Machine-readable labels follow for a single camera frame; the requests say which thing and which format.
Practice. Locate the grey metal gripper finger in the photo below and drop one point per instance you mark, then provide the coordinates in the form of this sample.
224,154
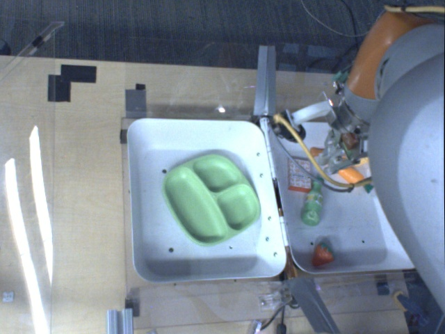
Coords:
325,157
339,165

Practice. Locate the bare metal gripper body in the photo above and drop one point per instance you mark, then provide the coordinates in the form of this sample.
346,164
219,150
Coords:
347,125

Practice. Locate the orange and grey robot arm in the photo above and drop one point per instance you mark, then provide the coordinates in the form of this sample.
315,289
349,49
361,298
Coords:
410,124

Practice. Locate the small orange toy food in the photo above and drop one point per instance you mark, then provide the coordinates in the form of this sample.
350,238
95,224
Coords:
315,151

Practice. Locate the orange carrot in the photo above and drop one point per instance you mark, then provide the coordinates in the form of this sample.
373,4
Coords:
351,175

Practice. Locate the yellow toy food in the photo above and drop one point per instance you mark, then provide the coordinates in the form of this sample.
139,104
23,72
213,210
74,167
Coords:
364,162

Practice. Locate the orange and white carton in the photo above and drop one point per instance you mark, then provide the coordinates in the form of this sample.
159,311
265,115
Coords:
299,174

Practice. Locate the green plastic bottle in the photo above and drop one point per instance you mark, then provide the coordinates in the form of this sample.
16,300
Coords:
311,207

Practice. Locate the thin black and white rod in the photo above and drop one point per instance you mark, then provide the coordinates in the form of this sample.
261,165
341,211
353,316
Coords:
272,165

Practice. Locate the white plastic tray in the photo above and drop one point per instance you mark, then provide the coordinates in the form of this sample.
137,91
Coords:
347,228
156,242

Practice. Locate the red strawberry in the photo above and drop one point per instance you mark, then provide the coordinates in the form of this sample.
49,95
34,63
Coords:
321,255

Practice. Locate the green divided plate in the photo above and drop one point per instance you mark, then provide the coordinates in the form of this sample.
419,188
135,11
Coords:
194,200

